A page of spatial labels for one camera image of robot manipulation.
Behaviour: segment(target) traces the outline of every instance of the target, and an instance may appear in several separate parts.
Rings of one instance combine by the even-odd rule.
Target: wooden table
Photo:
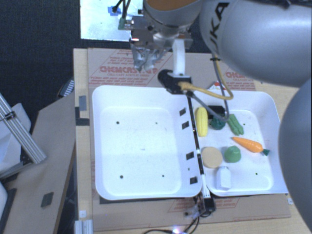
[[[76,107],[79,107],[79,97],[88,94],[88,60],[86,49],[74,50],[74,71],[75,71],[75,97]],[[280,118],[283,117],[288,103],[297,89],[265,84],[255,81],[258,91],[263,91],[272,96],[276,103]],[[89,118],[89,106],[87,98],[87,108],[80,111],[80,118]],[[79,219],[92,219],[92,192],[91,192],[91,158],[90,158],[90,131],[88,126],[78,126],[76,128],[76,148],[77,148],[77,168],[78,168],[78,210]],[[200,224],[195,234],[308,234],[310,233],[306,224],[302,220],[295,205],[290,205],[292,216],[290,218],[268,219],[257,221],[241,221],[229,223]],[[97,234],[140,234],[147,229],[132,229],[96,232]]]

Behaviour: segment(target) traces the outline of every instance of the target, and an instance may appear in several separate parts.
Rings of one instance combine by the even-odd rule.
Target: blue object
[[[110,7],[107,7],[107,10],[108,10],[108,13],[111,15],[111,16],[118,16],[121,14],[121,9],[117,9],[116,13],[113,12],[113,6],[110,6]]]

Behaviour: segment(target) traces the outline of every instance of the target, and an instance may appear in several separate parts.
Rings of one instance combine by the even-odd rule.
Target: white tray
[[[163,88],[100,86],[92,100],[100,196],[119,200],[192,197],[200,192],[185,96]],[[184,123],[189,126],[183,129]]]
[[[195,93],[207,105],[224,106],[223,101]],[[273,99],[263,92],[234,91],[234,99],[228,101],[230,113],[235,114],[244,127],[243,138],[260,142],[269,149],[268,156],[252,153],[234,142],[228,124],[222,130],[208,129],[206,137],[199,137],[201,149],[207,146],[216,147],[222,154],[229,146],[240,148],[242,158],[237,163],[222,162],[231,171],[232,187],[227,190],[216,188],[217,169],[204,167],[208,189],[218,196],[258,195],[287,193],[287,187],[281,172],[278,155],[279,117]],[[193,101],[193,108],[199,107]]]

